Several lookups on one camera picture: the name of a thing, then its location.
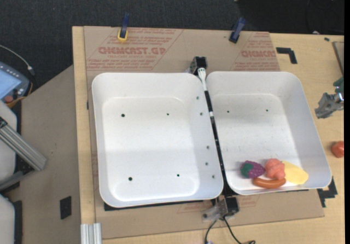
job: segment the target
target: toy peach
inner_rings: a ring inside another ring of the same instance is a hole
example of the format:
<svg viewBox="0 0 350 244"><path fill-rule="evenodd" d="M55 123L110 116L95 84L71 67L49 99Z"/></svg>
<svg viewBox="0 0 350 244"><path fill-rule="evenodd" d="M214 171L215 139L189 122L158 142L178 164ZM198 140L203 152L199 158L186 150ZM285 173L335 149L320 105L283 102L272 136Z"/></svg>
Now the toy peach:
<svg viewBox="0 0 350 244"><path fill-rule="evenodd" d="M344 141L338 141L332 146L332 153L337 158L343 158L344 157Z"/></svg>
<svg viewBox="0 0 350 244"><path fill-rule="evenodd" d="M284 164L278 159L269 159L265 164L266 176L282 180L285 177Z"/></svg>

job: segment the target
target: orange object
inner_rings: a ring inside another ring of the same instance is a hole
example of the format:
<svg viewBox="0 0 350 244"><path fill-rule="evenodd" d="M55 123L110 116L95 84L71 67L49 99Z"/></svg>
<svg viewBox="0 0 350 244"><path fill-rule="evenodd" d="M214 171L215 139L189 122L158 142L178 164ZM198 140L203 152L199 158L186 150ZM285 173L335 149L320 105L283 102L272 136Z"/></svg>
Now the orange object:
<svg viewBox="0 0 350 244"><path fill-rule="evenodd" d="M280 186L284 185L286 182L285 179L274 179L274 180L265 180L265 179L261 179L261 178L254 178L253 179L253 184L258 186L258 187L262 187L262 188L266 188L266 189L276 189L279 188Z"/></svg>
<svg viewBox="0 0 350 244"><path fill-rule="evenodd" d="M271 179L285 178L284 164L278 159L269 159L265 164L266 176Z"/></svg>
<svg viewBox="0 0 350 244"><path fill-rule="evenodd" d="M343 158L344 157L344 141L338 141L332 146L332 153L337 158Z"/></svg>
<svg viewBox="0 0 350 244"><path fill-rule="evenodd" d="M13 102L14 99L12 96L7 95L4 100L5 100L6 104L9 104L9 103Z"/></svg>

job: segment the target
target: toy sausage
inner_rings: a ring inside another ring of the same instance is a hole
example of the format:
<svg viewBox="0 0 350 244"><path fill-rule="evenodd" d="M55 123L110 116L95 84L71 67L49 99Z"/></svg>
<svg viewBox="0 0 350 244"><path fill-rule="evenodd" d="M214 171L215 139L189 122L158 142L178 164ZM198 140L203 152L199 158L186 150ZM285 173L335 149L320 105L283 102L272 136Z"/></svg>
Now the toy sausage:
<svg viewBox="0 0 350 244"><path fill-rule="evenodd" d="M285 179L274 179L274 180L265 180L265 179L261 179L261 178L254 178L253 179L253 184L258 186L258 187L262 187L262 188L266 188L266 189L276 189L282 185L284 185L286 182Z"/></svg>

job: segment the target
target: monitor screen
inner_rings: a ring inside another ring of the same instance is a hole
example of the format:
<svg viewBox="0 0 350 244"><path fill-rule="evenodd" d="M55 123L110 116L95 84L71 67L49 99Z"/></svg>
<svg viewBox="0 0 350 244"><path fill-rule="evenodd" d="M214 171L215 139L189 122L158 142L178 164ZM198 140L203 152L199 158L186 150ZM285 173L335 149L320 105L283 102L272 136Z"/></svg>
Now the monitor screen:
<svg viewBox="0 0 350 244"><path fill-rule="evenodd" d="M0 70L0 99L5 97L12 89L18 86L21 80Z"/></svg>

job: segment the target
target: blue clamp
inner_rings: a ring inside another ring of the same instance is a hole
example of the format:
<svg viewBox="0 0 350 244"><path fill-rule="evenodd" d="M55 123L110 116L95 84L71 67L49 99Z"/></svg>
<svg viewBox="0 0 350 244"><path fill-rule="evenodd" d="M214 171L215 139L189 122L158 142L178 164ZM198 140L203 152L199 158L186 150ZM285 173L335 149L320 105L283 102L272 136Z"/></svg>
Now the blue clamp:
<svg viewBox="0 0 350 244"><path fill-rule="evenodd" d="M246 24L246 20L244 18L240 18L234 28L234 31L231 33L231 36L229 38L229 41L233 42L233 43L237 43L238 38L240 37L240 33L241 30L243 29L243 27Z"/></svg>
<svg viewBox="0 0 350 244"><path fill-rule="evenodd" d="M122 18L121 29L118 31L118 40L125 42L127 39L127 24L129 23L129 13L125 13Z"/></svg>

